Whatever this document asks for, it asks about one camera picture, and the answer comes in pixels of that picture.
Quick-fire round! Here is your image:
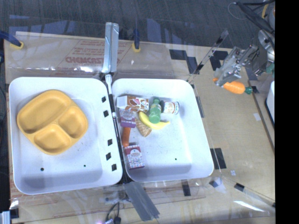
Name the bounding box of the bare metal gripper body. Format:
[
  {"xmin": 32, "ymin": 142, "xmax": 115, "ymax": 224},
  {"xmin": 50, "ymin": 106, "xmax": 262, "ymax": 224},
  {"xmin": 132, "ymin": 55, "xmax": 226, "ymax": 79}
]
[{"xmin": 233, "ymin": 29, "xmax": 276, "ymax": 77}]

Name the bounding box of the orange carrot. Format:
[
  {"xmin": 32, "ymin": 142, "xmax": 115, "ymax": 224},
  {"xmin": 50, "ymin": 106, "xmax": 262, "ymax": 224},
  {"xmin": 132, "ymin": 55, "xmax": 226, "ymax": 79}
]
[{"xmin": 212, "ymin": 77, "xmax": 253, "ymax": 95}]

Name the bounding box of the small white can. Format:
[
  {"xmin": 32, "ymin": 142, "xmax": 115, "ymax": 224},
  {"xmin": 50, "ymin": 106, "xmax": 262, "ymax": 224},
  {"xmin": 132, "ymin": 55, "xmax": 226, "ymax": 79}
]
[{"xmin": 161, "ymin": 100, "xmax": 180, "ymax": 115}]

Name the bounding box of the green bottle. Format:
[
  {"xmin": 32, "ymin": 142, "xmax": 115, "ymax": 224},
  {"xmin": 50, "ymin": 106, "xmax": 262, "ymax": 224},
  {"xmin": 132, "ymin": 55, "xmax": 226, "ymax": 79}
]
[{"xmin": 148, "ymin": 98, "xmax": 162, "ymax": 124}]

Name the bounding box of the white plastic tray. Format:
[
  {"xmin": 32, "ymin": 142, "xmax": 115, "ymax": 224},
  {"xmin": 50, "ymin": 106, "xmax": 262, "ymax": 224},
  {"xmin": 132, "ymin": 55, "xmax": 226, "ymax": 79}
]
[
  {"xmin": 8, "ymin": 76, "xmax": 124, "ymax": 196},
  {"xmin": 111, "ymin": 78, "xmax": 214, "ymax": 183}
]

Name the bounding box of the yellow banana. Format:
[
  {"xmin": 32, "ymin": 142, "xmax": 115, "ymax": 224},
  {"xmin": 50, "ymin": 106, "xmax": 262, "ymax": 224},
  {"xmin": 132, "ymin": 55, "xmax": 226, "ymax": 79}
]
[{"xmin": 138, "ymin": 111, "xmax": 171, "ymax": 130}]

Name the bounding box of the white and orange carton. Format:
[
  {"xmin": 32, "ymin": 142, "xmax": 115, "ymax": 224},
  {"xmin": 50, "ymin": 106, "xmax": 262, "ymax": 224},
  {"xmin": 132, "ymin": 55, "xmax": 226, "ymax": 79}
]
[{"xmin": 116, "ymin": 95, "xmax": 150, "ymax": 113}]

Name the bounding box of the tan waffle biscuit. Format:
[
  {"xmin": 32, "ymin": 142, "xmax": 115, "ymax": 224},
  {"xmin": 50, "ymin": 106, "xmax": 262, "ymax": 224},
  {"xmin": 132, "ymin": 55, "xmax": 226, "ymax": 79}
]
[{"xmin": 135, "ymin": 118, "xmax": 152, "ymax": 137}]

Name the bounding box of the purple and white carton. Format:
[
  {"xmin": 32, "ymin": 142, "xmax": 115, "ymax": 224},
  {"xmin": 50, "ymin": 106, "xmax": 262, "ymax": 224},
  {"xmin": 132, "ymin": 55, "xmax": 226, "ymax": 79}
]
[{"xmin": 119, "ymin": 108, "xmax": 137, "ymax": 128}]

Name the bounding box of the orange sausage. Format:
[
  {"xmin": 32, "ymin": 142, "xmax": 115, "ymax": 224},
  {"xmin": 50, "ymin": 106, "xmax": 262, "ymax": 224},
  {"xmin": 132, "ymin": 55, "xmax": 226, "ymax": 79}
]
[{"xmin": 121, "ymin": 126, "xmax": 132, "ymax": 148}]

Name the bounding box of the red and white carton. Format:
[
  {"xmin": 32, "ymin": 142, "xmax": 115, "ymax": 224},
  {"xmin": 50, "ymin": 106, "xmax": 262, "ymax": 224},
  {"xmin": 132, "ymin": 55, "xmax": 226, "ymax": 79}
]
[{"xmin": 123, "ymin": 144, "xmax": 145, "ymax": 170}]

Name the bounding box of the brown cardboard board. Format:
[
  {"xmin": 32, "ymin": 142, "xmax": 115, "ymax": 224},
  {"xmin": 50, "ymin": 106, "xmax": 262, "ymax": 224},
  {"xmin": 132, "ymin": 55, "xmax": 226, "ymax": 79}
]
[{"xmin": 3, "ymin": 31, "xmax": 207, "ymax": 224}]

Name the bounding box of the yellow divided plate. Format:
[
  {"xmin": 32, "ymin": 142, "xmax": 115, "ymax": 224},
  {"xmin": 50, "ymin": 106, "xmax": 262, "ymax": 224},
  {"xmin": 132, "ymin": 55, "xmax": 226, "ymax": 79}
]
[{"xmin": 16, "ymin": 89, "xmax": 89, "ymax": 155}]

